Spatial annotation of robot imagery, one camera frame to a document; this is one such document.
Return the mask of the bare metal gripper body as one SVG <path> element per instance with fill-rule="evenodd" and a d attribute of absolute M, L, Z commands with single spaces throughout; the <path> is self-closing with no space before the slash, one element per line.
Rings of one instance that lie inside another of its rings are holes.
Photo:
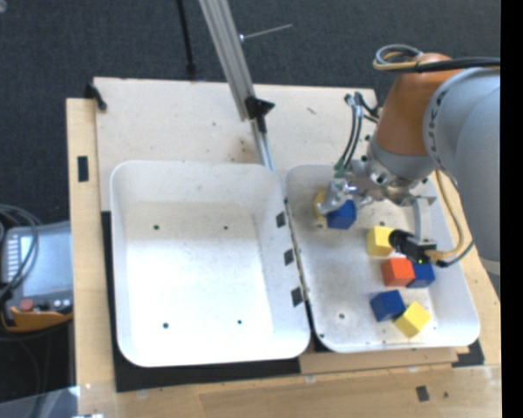
<path fill-rule="evenodd" d="M 353 195 L 360 194 L 370 195 L 374 202 L 390 201 L 395 206 L 410 206 L 417 199 L 426 199 L 418 193 L 418 185 L 417 180 L 402 179 L 386 170 L 379 161 L 368 158 L 336 164 L 329 190 L 343 192 L 347 196 L 345 203 L 353 201 Z"/>

